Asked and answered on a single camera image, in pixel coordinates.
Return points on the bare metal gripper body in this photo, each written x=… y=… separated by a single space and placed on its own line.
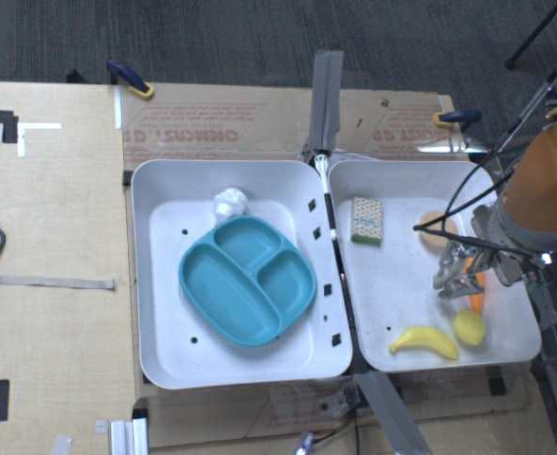
x=510 y=266

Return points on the tan round biscuit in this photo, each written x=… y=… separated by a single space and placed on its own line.
x=430 y=235

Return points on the blue divided plate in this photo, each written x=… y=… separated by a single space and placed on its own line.
x=226 y=292

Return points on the white lumpy toy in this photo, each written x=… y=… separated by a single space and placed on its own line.
x=230 y=203

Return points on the brown cardboard board red print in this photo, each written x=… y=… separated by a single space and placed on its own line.
x=259 y=121

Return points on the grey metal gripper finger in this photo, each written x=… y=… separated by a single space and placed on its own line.
x=461 y=288
x=446 y=268

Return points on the yellow banana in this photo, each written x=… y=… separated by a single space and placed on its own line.
x=430 y=340

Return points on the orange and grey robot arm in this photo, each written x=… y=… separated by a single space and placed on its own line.
x=541 y=183

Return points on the yellow lemon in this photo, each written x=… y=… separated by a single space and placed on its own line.
x=469 y=328

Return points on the thin black and white rod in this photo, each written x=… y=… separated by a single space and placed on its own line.
x=329 y=206

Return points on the white plastic tray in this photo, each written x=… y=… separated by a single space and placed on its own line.
x=174 y=349
x=401 y=292

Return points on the orange carrot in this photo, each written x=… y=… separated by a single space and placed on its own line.
x=477 y=303

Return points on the green and white carton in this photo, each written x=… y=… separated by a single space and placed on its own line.
x=366 y=221

